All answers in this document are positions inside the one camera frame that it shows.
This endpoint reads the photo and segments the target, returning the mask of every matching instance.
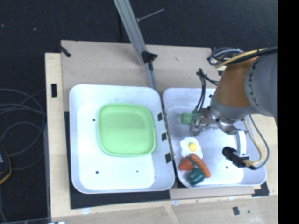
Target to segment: black clamp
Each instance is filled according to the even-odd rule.
[[[144,63],[148,63],[149,64],[149,69],[150,70],[154,70],[153,67],[153,61],[157,58],[158,55],[147,52],[147,51],[143,51],[141,53],[141,56],[143,58]]]

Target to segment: green plate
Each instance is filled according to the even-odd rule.
[[[142,105],[116,103],[101,107],[98,136],[102,150],[112,156],[143,156],[156,148],[154,121]]]

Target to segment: wooden table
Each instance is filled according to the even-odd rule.
[[[62,45],[72,44],[68,41]],[[122,61],[121,68],[129,73],[141,69],[134,60],[134,51],[130,44],[82,42],[85,48],[88,46],[95,49],[104,49],[106,59],[119,68],[119,61]],[[208,48],[187,48],[171,46],[149,45],[148,51],[158,54],[154,61],[155,78],[159,92],[168,87],[198,87],[198,78],[192,77],[199,64],[207,67],[206,57],[210,53]],[[90,58],[94,54],[93,49],[87,49],[86,56]],[[254,115],[256,124],[270,146],[270,158],[266,164],[268,196],[252,197],[251,190],[258,191],[261,186],[247,187],[239,192],[233,192],[228,188],[223,191],[213,190],[212,193],[201,192],[193,196],[193,193],[185,192],[180,194],[176,189],[171,189],[171,200],[158,202],[142,202],[128,204],[113,204],[83,209],[71,209],[69,176],[67,164],[67,151],[65,140],[64,112],[68,110],[66,104],[68,91],[72,85],[86,79],[84,75],[78,77],[74,83],[67,82],[71,72],[63,74],[64,54],[46,53],[46,88],[47,88],[47,121],[48,121],[48,144],[49,144],[49,167],[50,167],[50,212],[52,221],[65,221],[67,223],[278,223],[278,155],[277,155],[277,126],[274,118],[262,115]],[[113,69],[113,65],[106,64],[106,67]],[[209,77],[215,79],[218,75],[214,68],[207,68]],[[119,80],[119,77],[109,78],[103,84],[131,85],[128,77]],[[53,85],[56,87],[56,94],[52,93]],[[255,133],[257,142],[263,146],[262,140]]]

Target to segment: black connector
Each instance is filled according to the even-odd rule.
[[[248,156],[244,156],[244,157],[239,157],[236,154],[237,150],[235,150],[234,148],[231,147],[225,147],[222,150],[222,154],[229,160],[231,160],[233,162],[234,165],[236,165],[239,168],[243,168],[246,167],[245,163],[243,162],[244,160],[248,160],[249,157]]]

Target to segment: black device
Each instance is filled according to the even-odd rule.
[[[11,175],[11,164],[4,144],[0,140],[0,185]]]

